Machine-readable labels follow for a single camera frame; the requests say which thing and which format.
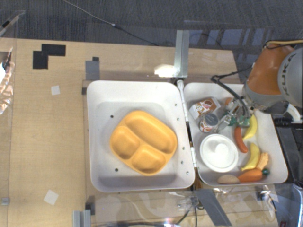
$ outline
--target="toy banana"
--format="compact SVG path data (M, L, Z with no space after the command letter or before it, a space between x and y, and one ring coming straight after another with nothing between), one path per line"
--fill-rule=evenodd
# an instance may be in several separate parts
M250 159L244 167L241 167L241 171L254 169L260 159L260 149L254 143L250 145Z
M264 167L266 167L266 165L268 164L268 161L269 161L268 153L263 152L260 156L260 160L259 160L256 168L262 171L264 169Z
M250 126L247 129L247 131L243 137L243 140L247 140L247 139L253 137L255 135L255 133L257 132L257 127L258 127L257 119L256 119L255 115L252 115L250 117Z

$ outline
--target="yellow plate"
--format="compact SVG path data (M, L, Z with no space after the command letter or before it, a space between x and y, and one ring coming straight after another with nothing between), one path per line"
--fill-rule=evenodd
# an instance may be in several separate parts
M110 148L121 161L142 175L158 173L174 155L175 133L144 111L133 111L117 125Z

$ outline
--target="white paper square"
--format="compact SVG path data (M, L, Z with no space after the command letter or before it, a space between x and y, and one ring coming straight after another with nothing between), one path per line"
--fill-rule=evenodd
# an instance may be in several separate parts
M52 87L52 95L59 95L60 94L60 88L59 86L53 86Z
M52 190L48 190L46 196L44 197L44 201L54 205L58 199L59 195L55 192L53 192Z

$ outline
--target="wooden surface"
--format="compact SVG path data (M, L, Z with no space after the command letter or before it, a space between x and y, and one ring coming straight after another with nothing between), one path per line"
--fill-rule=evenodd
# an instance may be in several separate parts
M48 70L33 70L33 51L41 44L65 44L66 56L50 56ZM85 172L81 89L85 61L93 56L100 59L101 79L154 80L155 66L173 64L174 48L18 39L9 227L68 227L72 211L84 210L91 183ZM201 80L236 70L231 52L198 49L189 50L188 67ZM52 86L61 93L53 96ZM48 190L59 195L54 205L44 201ZM111 196L100 193L99 199Z

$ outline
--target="sausage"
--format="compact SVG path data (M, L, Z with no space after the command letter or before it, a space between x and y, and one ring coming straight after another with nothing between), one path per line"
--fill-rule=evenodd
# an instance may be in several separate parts
M242 130L241 130L241 128L239 126L237 126L235 128L235 132L234 132L235 141L236 141L236 144L237 144L239 150L242 153L247 153L248 152L248 148L247 148L247 146L243 142L241 131Z

